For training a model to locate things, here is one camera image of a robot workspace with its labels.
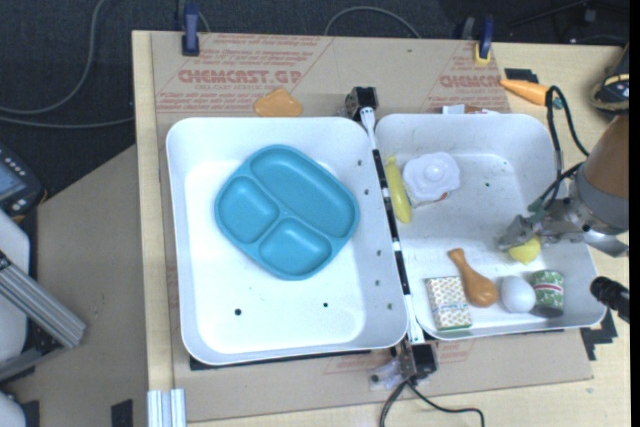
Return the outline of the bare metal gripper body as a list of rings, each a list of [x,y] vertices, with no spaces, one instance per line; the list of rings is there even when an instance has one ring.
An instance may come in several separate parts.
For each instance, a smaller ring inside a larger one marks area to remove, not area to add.
[[[538,224],[537,232],[548,238],[568,237],[574,242],[584,242],[614,258],[628,255],[628,245],[618,238],[623,230],[588,211],[550,211]]]

